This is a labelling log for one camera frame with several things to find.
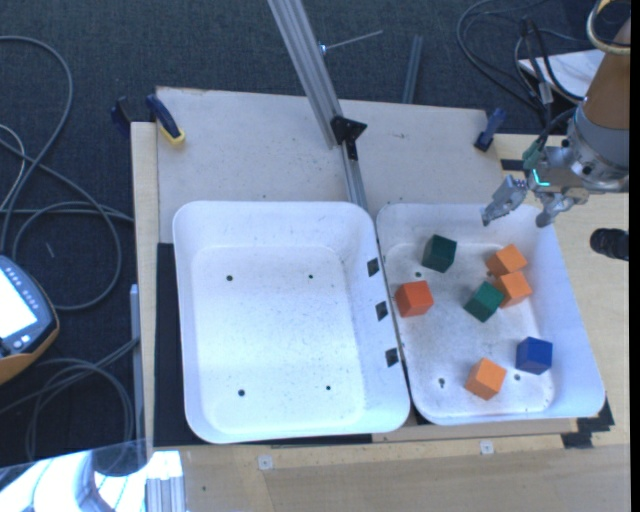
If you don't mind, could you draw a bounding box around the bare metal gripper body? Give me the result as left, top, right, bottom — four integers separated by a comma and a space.
525, 144, 630, 203

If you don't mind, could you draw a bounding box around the orange cube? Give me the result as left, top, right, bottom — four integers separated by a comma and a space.
463, 356, 508, 402
493, 270, 534, 310
484, 243, 529, 278

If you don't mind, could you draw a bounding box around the green cube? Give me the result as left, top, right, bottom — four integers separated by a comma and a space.
462, 280, 507, 324
420, 233, 459, 275

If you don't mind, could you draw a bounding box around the red-orange cube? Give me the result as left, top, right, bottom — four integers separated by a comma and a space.
393, 279, 435, 319

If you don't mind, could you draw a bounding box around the blue cube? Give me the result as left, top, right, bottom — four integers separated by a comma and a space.
514, 335, 555, 377

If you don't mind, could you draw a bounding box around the white plastic tray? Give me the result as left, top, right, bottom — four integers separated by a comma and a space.
171, 199, 413, 445
374, 201, 608, 428

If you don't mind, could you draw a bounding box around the pale wood board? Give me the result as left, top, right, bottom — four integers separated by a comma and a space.
155, 85, 577, 444

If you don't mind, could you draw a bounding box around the black cylinder on white bracket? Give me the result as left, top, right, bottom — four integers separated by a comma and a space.
589, 227, 630, 262

